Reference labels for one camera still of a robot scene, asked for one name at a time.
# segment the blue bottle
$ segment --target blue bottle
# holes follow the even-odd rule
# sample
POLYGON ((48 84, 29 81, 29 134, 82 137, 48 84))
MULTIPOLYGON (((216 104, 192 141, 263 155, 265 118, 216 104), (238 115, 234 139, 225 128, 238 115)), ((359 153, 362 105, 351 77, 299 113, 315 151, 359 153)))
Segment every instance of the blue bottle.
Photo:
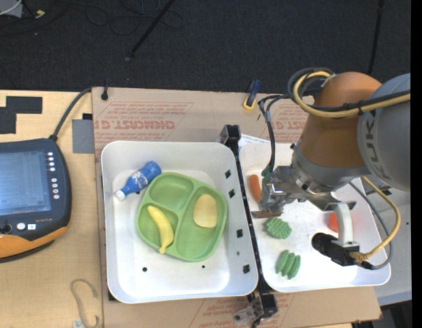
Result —
POLYGON ((161 168, 154 161, 149 161, 145 166, 133 173, 126 185, 115 192, 115 196, 122 202, 130 193, 136 193, 147 187, 153 178, 161 174, 161 168))

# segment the cardboard box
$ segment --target cardboard box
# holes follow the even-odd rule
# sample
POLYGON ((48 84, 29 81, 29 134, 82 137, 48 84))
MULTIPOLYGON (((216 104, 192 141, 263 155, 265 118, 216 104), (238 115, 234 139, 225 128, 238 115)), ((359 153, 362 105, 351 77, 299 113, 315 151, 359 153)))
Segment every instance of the cardboard box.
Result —
MULTIPOLYGON (((235 322, 234 313, 249 304, 246 297, 137 305, 109 300, 100 156, 112 141, 216 141, 227 124, 239 125, 243 134, 269 139, 264 119, 258 118, 258 106, 244 109, 246 94, 241 93, 109 88, 108 99, 102 100, 103 90, 93 88, 92 101, 105 327, 243 327, 235 322)), ((296 142, 306 117, 291 101, 277 102, 272 107, 276 141, 296 142)), ((275 298, 278 312, 261 326, 312 327, 381 317, 373 287, 275 293, 275 298)))

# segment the screen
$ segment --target screen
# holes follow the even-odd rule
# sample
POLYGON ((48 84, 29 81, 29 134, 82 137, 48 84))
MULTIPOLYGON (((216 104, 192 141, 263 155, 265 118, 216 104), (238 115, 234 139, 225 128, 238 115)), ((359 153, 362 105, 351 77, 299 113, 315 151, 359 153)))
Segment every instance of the screen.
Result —
POLYGON ((43 150, 0 153, 0 215, 50 209, 43 150))

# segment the yellow cable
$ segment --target yellow cable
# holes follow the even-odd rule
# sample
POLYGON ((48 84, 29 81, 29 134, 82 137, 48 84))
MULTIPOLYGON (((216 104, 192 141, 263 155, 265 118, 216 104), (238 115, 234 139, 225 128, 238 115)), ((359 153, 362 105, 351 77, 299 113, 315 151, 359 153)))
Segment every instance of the yellow cable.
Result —
POLYGON ((373 111, 374 109, 397 105, 398 103, 403 103, 403 102, 409 101, 411 99, 411 94, 405 94, 403 96, 399 96, 397 98, 392 98, 390 100, 384 100, 384 101, 381 101, 381 102, 378 102, 378 103, 374 103, 372 105, 365 105, 365 106, 362 106, 361 108, 348 109, 348 110, 345 110, 345 111, 329 112, 329 111, 321 111, 321 110, 312 108, 309 105, 307 105, 300 98, 298 90, 299 90, 299 86, 303 82, 303 80, 309 79, 309 78, 312 78, 312 77, 328 78, 330 76, 331 76, 331 74, 328 73, 328 72, 319 71, 319 72, 314 72, 314 73, 311 73, 311 74, 306 74, 303 77, 300 77, 298 81, 296 81, 296 83, 294 84, 294 88, 293 88, 294 100, 296 101, 297 104, 299 104, 299 106, 301 106, 301 108, 305 112, 308 112, 308 113, 313 114, 313 115, 318 115, 318 116, 324 117, 324 118, 342 118, 342 117, 346 117, 346 116, 349 116, 349 115, 358 114, 358 113, 360 113, 360 110, 363 111, 363 112, 373 111))
POLYGON ((363 176, 361 178, 364 182, 366 182, 377 194, 379 194, 383 200, 385 200, 395 211, 396 214, 396 223, 395 227, 392 229, 390 234, 376 247, 374 247, 368 253, 361 253, 359 251, 353 251, 349 255, 355 259, 355 262, 362 262, 363 260, 367 260, 372 257, 375 253, 378 253, 382 248, 384 248, 387 244, 391 242, 393 237, 396 236, 396 233, 399 231, 399 227, 401 225, 401 213, 399 209, 396 207, 395 203, 389 200, 385 194, 379 188, 377 188, 367 177, 363 176))

